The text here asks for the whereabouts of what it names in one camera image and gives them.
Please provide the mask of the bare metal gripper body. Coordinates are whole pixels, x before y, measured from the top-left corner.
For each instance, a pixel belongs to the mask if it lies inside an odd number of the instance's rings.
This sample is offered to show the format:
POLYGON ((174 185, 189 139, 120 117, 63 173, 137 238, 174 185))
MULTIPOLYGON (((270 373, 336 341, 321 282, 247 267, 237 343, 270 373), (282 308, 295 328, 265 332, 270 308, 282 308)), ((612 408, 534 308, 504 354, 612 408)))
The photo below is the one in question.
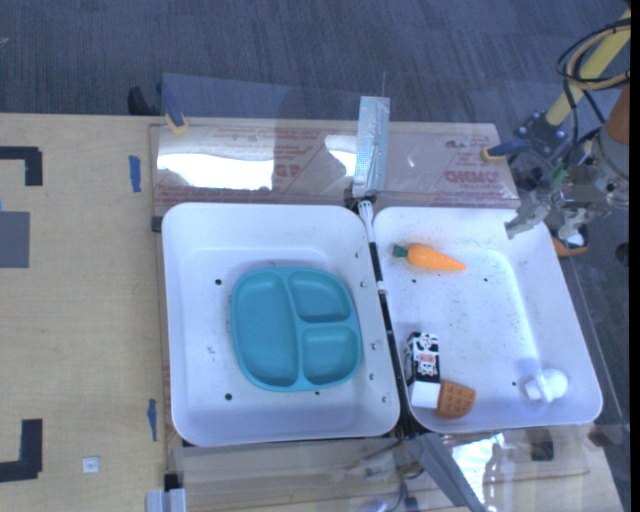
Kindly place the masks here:
POLYGON ((629 179, 616 168, 596 164, 559 165, 551 171, 552 202, 566 207, 629 207, 629 179))

